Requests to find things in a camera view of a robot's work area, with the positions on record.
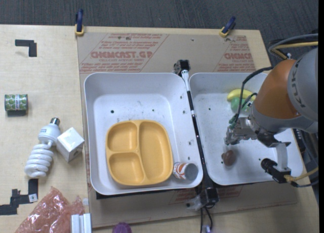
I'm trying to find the black block with thin wires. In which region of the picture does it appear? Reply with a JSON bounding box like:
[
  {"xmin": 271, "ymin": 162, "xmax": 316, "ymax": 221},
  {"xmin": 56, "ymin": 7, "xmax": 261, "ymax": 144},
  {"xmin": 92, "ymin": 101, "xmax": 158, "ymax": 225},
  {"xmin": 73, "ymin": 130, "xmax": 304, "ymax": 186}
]
[
  {"xmin": 173, "ymin": 59, "xmax": 191, "ymax": 75},
  {"xmin": 199, "ymin": 187, "xmax": 220, "ymax": 206}
]

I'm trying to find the yellow banana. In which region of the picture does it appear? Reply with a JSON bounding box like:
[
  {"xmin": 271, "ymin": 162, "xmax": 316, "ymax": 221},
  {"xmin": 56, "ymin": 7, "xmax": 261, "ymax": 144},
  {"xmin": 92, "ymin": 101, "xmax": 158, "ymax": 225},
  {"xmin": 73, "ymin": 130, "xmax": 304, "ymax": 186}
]
[{"xmin": 226, "ymin": 88, "xmax": 257, "ymax": 102}]

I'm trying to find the white spiral light bulb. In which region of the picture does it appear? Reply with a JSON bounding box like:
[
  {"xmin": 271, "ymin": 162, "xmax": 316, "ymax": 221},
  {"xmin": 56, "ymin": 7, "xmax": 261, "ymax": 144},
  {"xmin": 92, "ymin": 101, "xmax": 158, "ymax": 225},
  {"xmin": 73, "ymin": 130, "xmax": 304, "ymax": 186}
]
[{"xmin": 24, "ymin": 117, "xmax": 62, "ymax": 179}]

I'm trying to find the green toy pear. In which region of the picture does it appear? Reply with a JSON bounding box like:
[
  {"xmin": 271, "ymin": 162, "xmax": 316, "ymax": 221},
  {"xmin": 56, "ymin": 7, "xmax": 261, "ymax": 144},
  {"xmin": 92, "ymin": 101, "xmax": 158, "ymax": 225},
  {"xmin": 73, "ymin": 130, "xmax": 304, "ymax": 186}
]
[{"xmin": 230, "ymin": 97, "xmax": 252, "ymax": 114}]

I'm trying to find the brown rounded toy food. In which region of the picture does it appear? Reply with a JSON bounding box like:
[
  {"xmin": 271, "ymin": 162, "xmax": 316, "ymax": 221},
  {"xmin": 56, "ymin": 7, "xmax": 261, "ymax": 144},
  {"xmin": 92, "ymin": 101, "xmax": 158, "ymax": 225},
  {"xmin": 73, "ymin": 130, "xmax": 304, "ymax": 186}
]
[{"xmin": 221, "ymin": 149, "xmax": 236, "ymax": 167}]

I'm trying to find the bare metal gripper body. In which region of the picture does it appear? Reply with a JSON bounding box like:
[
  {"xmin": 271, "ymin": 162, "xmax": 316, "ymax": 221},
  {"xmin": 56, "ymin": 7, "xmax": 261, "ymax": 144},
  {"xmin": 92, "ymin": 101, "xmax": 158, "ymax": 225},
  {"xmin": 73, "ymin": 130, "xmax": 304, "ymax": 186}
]
[{"xmin": 229, "ymin": 116, "xmax": 259, "ymax": 143}]

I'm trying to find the brown cardboard board red print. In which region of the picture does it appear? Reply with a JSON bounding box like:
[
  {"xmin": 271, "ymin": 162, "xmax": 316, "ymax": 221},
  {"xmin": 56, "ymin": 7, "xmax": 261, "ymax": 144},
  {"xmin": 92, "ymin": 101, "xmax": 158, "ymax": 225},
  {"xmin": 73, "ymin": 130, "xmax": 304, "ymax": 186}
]
[{"xmin": 76, "ymin": 26, "xmax": 298, "ymax": 228}]

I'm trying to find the white cube box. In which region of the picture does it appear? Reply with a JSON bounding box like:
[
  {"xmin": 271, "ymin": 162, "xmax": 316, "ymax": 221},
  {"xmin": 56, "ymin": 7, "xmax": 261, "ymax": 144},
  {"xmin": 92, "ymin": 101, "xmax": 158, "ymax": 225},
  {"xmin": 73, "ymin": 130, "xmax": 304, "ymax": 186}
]
[{"xmin": 56, "ymin": 127, "xmax": 86, "ymax": 163}]

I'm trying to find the yellow divided plate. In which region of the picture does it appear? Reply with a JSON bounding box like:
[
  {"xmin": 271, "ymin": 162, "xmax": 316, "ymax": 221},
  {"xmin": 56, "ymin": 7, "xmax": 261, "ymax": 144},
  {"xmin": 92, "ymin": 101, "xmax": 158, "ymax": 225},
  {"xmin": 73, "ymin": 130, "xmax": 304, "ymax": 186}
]
[{"xmin": 105, "ymin": 119, "xmax": 175, "ymax": 187}]

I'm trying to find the pink bubble wrap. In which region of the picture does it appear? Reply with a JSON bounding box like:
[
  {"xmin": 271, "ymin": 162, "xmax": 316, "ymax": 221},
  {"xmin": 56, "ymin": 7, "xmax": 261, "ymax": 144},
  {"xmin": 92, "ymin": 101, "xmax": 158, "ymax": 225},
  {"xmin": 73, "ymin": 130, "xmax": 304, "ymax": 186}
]
[{"xmin": 14, "ymin": 186, "xmax": 86, "ymax": 233}]

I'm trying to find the thin black and white rod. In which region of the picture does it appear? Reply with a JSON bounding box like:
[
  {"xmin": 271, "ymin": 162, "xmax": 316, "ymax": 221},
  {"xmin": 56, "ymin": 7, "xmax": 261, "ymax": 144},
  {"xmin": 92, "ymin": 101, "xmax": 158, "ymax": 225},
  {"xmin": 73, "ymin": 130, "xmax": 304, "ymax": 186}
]
[{"xmin": 181, "ymin": 69, "xmax": 211, "ymax": 189}]

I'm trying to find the green patterned can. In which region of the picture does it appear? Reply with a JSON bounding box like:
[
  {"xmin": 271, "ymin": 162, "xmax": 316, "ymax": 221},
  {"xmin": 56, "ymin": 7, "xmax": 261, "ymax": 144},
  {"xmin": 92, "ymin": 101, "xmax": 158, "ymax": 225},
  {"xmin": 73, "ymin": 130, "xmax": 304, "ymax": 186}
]
[{"xmin": 4, "ymin": 94, "xmax": 28, "ymax": 112}]

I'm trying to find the orange and white can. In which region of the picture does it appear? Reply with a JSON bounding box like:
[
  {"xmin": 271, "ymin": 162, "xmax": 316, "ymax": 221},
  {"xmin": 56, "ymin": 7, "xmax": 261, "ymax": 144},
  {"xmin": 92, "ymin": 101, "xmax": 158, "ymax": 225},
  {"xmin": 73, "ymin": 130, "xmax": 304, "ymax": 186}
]
[{"xmin": 172, "ymin": 162, "xmax": 199, "ymax": 181}]

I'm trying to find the white plastic tray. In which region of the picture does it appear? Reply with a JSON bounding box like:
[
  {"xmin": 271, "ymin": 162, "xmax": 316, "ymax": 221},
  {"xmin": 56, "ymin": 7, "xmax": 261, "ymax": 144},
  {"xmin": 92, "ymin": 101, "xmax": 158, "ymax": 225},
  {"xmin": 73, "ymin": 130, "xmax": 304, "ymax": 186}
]
[
  {"xmin": 188, "ymin": 72, "xmax": 304, "ymax": 186},
  {"xmin": 84, "ymin": 72, "xmax": 204, "ymax": 196}
]

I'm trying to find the purple rounded object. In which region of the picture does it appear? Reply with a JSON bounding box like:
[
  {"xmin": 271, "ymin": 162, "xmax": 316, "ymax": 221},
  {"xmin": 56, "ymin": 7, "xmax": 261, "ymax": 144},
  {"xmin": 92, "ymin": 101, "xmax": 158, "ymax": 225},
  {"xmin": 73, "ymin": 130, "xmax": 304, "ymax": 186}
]
[{"xmin": 112, "ymin": 222, "xmax": 133, "ymax": 233}]

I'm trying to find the black cylinder on white bracket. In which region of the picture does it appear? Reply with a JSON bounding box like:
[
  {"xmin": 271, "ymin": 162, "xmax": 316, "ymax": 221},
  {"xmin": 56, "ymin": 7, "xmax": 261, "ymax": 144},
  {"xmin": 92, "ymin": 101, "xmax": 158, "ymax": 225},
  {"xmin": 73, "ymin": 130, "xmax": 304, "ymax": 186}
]
[{"xmin": 260, "ymin": 142, "xmax": 292, "ymax": 184}]

